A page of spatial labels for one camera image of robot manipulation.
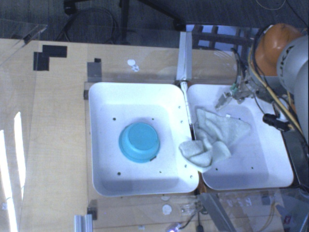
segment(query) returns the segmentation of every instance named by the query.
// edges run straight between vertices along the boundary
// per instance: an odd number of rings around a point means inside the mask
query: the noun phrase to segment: table surface
[[[1,40],[0,50],[10,44],[12,40]],[[143,82],[159,76],[161,82],[168,83],[176,73],[178,49],[59,42],[31,42],[29,45],[19,50],[7,64],[14,66],[23,63],[25,68],[32,68],[33,49],[40,52],[43,45],[65,45],[68,55],[66,58],[50,58],[49,71],[36,72],[35,93],[24,94],[25,99],[27,95],[30,101],[33,99],[33,110],[31,127],[23,128],[25,133],[31,133],[25,152],[27,173],[24,198],[16,208],[20,211],[16,212],[20,231],[73,231],[74,215],[86,214],[91,195],[102,203],[102,209],[108,211],[103,220],[95,221],[97,229],[94,231],[97,232],[165,231],[173,221],[186,221],[188,217],[181,216],[178,211],[181,204],[192,201],[190,194],[172,195],[170,198],[162,195],[119,197],[113,200],[89,193],[89,186],[92,185],[88,176],[87,155],[91,153],[86,137],[89,132],[85,114],[87,101],[83,97],[87,63],[95,58],[101,59],[103,76],[109,81],[126,81],[126,78],[133,77],[134,82]],[[134,76],[126,63],[130,58],[135,59],[142,70],[135,72]],[[224,52],[194,50],[194,81],[231,84],[235,77],[234,64],[233,56]],[[5,202],[0,188],[0,203]],[[166,203],[173,207],[170,216],[162,213],[162,205]],[[263,225],[268,219],[269,207],[261,206],[261,213],[261,223],[257,224]],[[252,222],[247,215],[233,219],[236,224]],[[195,217],[195,222],[183,231],[194,231],[196,220]],[[204,229],[207,227],[207,231],[216,231],[209,215],[202,216],[201,220]],[[7,222],[8,216],[0,211],[1,231],[9,231],[5,225]],[[272,231],[281,231],[280,217],[275,217],[271,226]]]

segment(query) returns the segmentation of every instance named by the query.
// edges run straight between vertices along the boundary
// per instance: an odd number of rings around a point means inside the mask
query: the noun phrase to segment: chair wheel
[[[186,28],[186,24],[180,19],[174,19],[173,24],[177,31],[183,31]]]
[[[64,12],[67,15],[71,15],[77,12],[75,3],[69,3],[69,4],[64,3],[63,5],[64,5]]]

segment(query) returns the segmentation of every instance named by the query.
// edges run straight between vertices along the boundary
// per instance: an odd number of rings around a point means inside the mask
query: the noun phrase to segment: black floor
[[[259,28],[268,24],[288,23],[304,28],[304,23],[285,3],[278,10],[267,10],[256,0],[157,0],[176,11],[186,24],[229,25]],[[279,8],[284,0],[258,0],[270,9]],[[299,16],[308,24],[309,0],[288,0]],[[120,21],[119,0],[94,0],[77,4],[77,8],[108,10],[115,22]],[[113,28],[111,15],[106,12],[83,13],[76,18],[68,37],[76,42],[103,43],[109,40]],[[68,16],[63,0],[0,0],[0,18],[47,24],[43,40],[54,40]],[[143,45],[169,45],[174,37],[173,20],[136,0],[130,1],[128,41]]]

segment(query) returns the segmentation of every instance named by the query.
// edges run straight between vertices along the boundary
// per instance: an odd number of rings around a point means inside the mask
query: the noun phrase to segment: gray cloth
[[[229,148],[250,132],[250,125],[239,119],[220,117],[197,109],[196,141],[180,144],[182,155],[204,173],[219,161],[231,157]]]

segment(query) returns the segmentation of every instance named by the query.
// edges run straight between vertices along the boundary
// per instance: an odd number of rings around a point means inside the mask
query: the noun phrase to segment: blue plastic lid
[[[119,147],[129,160],[142,163],[157,156],[160,143],[152,126],[145,123],[134,123],[121,132]]]

